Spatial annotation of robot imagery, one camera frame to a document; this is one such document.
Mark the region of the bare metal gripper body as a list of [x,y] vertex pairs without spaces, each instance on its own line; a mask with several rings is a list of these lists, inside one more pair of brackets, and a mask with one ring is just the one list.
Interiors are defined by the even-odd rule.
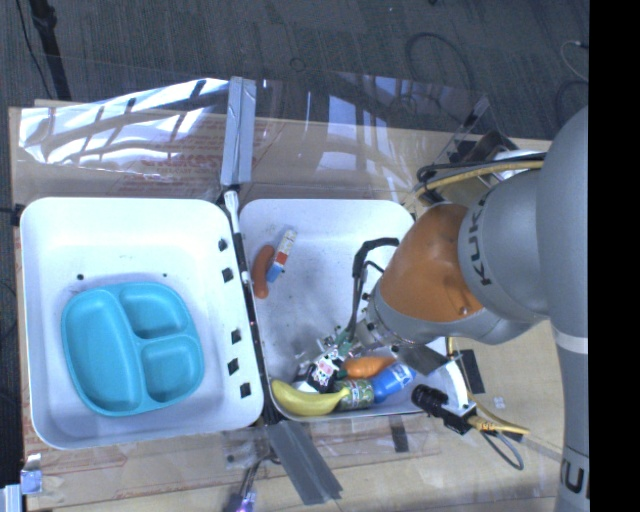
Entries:
[[359,320],[354,327],[336,326],[319,339],[320,358],[350,359],[362,357],[391,357],[397,355],[390,346],[382,343],[381,334],[366,320]]

